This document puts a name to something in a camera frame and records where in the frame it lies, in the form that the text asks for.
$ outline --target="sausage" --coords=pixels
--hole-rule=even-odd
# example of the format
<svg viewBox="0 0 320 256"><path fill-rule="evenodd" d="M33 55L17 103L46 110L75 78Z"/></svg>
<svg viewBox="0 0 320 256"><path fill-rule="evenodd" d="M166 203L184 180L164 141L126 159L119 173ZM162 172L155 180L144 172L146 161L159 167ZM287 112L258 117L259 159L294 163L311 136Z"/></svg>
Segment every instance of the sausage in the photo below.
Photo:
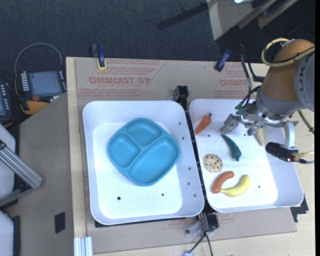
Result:
<svg viewBox="0 0 320 256"><path fill-rule="evenodd" d="M214 181L213 185L212 185L212 188L211 188L211 191L212 193L214 194L217 194L220 192L221 190L221 186L222 184L228 180L228 179L231 179L235 176L235 173L232 171L232 170L229 170L229 171L225 171L223 173L221 173Z"/></svg>

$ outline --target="toy banana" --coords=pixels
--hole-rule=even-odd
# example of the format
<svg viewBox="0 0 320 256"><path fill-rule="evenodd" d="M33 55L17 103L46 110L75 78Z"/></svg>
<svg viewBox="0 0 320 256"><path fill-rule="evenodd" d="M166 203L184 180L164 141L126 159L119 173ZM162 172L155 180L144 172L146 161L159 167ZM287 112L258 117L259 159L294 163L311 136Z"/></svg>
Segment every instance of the toy banana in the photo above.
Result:
<svg viewBox="0 0 320 256"><path fill-rule="evenodd" d="M248 174L246 174L242 176L240 182L236 186L227 189L221 189L220 192L226 194L228 197L237 197L248 190L250 183L250 177Z"/></svg>

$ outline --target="white tray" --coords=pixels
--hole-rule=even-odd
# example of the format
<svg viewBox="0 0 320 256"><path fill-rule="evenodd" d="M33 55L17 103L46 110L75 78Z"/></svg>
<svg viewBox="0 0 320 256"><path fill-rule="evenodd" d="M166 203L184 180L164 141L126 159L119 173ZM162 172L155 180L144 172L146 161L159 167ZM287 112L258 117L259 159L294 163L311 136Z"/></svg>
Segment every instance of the white tray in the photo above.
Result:
<svg viewBox="0 0 320 256"><path fill-rule="evenodd" d="M175 166L157 183L140 186L111 162L107 146L129 121L147 118L180 147ZM95 220L116 225L198 215L204 207L199 172L183 108L176 102L93 101L83 109L90 209Z"/></svg>
<svg viewBox="0 0 320 256"><path fill-rule="evenodd" d="M304 194L294 164L268 154L254 135L247 135L247 129L243 124L239 124L234 131L226 134L237 144L242 153L239 161L231 157L229 147L221 137L220 128L229 114L235 114L235 106L240 101L240 99L196 99L189 106L194 129L204 115L212 113L212 123L195 136L208 203L213 209L222 213L299 205ZM264 136L265 144L285 143L281 128L267 127ZM212 184L221 172L212 173L205 169L203 157L206 154L216 154L222 159L222 172L234 172L234 177L223 184L225 188L235 186L242 175L249 174L251 184L248 191L237 197L212 193Z"/></svg>

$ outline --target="toy carrot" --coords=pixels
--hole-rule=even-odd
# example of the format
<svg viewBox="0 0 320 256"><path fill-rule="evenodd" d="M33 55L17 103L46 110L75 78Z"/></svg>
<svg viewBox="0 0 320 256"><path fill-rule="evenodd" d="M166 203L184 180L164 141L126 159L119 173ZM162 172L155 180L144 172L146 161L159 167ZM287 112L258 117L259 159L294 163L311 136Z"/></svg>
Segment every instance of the toy carrot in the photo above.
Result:
<svg viewBox="0 0 320 256"><path fill-rule="evenodd" d="M194 131L194 134L199 134L201 133L205 128L208 127L208 125L211 124L212 119L211 119L212 114L209 113L208 115L205 115L204 117L202 117L199 125L197 126L197 128Z"/></svg>

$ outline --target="cookie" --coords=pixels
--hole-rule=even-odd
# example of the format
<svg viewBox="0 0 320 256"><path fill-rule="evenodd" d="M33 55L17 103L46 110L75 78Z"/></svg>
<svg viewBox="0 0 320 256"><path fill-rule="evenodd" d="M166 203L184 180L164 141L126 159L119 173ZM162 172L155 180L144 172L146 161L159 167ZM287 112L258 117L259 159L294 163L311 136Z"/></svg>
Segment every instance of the cookie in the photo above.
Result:
<svg viewBox="0 0 320 256"><path fill-rule="evenodd" d="M206 154L203 158L203 165L210 173L219 173L222 171L224 163L216 154Z"/></svg>

